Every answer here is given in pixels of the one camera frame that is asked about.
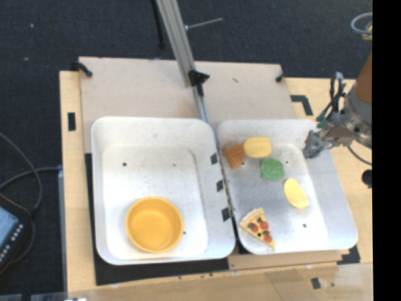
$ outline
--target black corner bracket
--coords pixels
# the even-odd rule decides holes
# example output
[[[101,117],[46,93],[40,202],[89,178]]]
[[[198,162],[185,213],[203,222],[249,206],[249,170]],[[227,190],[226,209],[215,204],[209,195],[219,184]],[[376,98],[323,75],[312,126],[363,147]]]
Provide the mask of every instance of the black corner bracket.
[[[188,73],[188,76],[189,76],[190,84],[192,85],[192,87],[196,87],[198,95],[203,97],[204,92],[203,92],[202,84],[206,80],[208,80],[210,78],[210,76],[206,75],[205,73],[200,73],[196,70],[191,70]]]
[[[71,71],[79,71],[82,70],[86,76],[92,77],[93,73],[90,71],[83,63],[79,61],[73,61],[71,63]]]

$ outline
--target workstation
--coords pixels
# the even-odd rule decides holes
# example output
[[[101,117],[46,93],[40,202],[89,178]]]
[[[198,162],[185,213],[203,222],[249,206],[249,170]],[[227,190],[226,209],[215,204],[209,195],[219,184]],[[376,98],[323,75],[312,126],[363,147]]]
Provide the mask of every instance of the workstation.
[[[345,95],[355,93],[369,53],[354,79],[287,77],[270,61],[197,61],[177,1],[155,3],[172,59],[78,55],[58,72],[63,288],[31,300],[372,299],[372,180],[362,177],[371,167],[347,148],[351,137],[354,152],[371,161],[371,145],[354,127],[352,136],[349,127],[330,127],[340,110],[354,109],[357,101]],[[364,35],[361,43],[371,44]],[[324,144],[308,147],[327,104],[325,132],[315,134]],[[249,152],[232,168],[224,149],[252,136],[271,141],[264,157],[279,158],[285,177],[261,179],[261,157]],[[111,159],[102,161],[107,152]],[[111,177],[105,167],[116,169]],[[294,208],[282,193],[289,177],[306,189],[307,207]],[[184,234],[171,250],[146,253],[130,245],[123,219],[138,198],[160,189],[179,208]],[[273,248],[239,225],[261,206]]]

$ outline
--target orange bowl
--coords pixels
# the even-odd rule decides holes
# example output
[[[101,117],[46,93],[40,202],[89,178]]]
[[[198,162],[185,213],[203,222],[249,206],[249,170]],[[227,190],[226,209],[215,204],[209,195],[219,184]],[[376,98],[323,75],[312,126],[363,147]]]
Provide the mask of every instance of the orange bowl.
[[[170,201],[148,197],[131,205],[125,228],[137,248],[161,253],[171,250],[181,240],[184,222],[180,211]]]

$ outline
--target toy pizza slice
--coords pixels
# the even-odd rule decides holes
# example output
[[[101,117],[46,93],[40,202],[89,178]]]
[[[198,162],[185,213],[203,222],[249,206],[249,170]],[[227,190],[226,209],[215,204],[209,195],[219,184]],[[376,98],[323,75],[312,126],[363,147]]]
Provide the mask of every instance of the toy pizza slice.
[[[239,226],[260,242],[275,248],[276,244],[271,235],[263,208],[257,208],[249,212],[243,217]]]

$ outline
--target tray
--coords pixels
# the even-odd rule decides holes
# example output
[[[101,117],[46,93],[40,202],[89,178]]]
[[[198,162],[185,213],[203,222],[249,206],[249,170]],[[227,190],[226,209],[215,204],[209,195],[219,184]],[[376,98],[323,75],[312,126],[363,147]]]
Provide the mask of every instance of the tray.
[[[246,157],[242,166],[232,169],[221,154],[236,224],[248,212],[262,207],[276,242],[269,249],[243,229],[242,245],[251,253],[267,255],[299,251],[349,249],[357,242],[357,229],[342,190],[330,151],[315,159],[305,159],[302,148],[308,131],[316,124],[310,120],[228,120],[217,130],[220,148],[243,143],[248,137],[270,138],[269,157],[284,167],[284,178],[262,179],[260,159]],[[283,191],[283,182],[295,178],[310,200],[303,209],[292,207]]]
[[[224,217],[214,133],[198,119],[102,117],[91,130],[96,248],[114,265],[224,258],[234,249]],[[138,199],[160,196],[177,206],[184,234],[172,250],[139,250],[125,232],[125,216]]]

